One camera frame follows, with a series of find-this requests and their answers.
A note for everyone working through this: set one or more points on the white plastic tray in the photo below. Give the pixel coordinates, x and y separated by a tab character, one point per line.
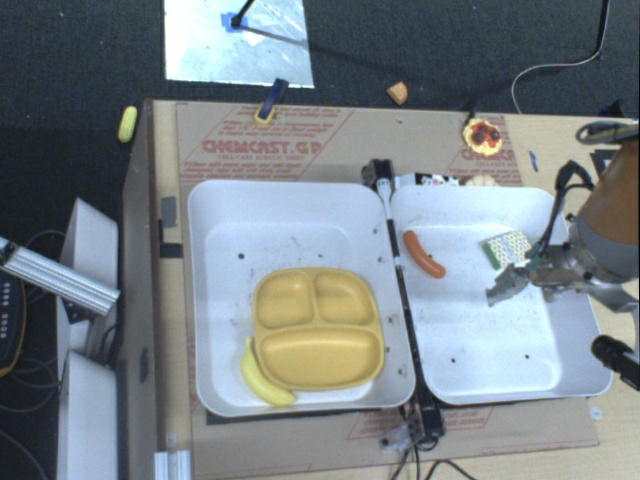
475	338
280	223

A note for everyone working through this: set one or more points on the green and white patterned carton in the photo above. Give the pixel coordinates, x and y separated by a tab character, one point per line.
507	248

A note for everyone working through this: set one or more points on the yellow and red pizza slice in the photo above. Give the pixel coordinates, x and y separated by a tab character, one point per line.
481	135

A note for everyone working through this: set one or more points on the orange sausage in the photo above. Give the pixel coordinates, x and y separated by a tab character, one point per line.
422	255

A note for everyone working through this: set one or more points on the yellow divided plate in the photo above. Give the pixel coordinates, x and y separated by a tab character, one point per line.
315	333

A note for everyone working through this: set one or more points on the beige bread roll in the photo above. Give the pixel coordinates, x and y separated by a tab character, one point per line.
481	181

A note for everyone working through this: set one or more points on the yellow banana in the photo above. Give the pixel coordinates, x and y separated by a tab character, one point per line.
260	385

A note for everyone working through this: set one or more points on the tan bread piece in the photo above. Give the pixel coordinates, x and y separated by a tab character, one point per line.
398	93

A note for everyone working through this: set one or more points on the thin black and white rod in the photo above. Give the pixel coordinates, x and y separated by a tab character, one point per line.
402	288

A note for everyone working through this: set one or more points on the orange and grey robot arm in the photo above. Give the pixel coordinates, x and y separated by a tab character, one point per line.
615	203

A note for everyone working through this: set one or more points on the yellow corn cob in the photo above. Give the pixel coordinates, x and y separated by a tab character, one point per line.
127	124

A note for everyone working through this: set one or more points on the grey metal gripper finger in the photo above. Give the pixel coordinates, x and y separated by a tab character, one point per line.
515	274
500	295

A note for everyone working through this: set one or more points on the black cylinder on white bracket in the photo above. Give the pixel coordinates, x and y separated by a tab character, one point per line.
612	353

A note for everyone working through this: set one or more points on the brown cardboard board red print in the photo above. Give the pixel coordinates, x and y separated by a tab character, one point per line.
310	143

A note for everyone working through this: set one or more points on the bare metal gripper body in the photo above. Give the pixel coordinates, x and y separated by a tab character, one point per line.
560	270

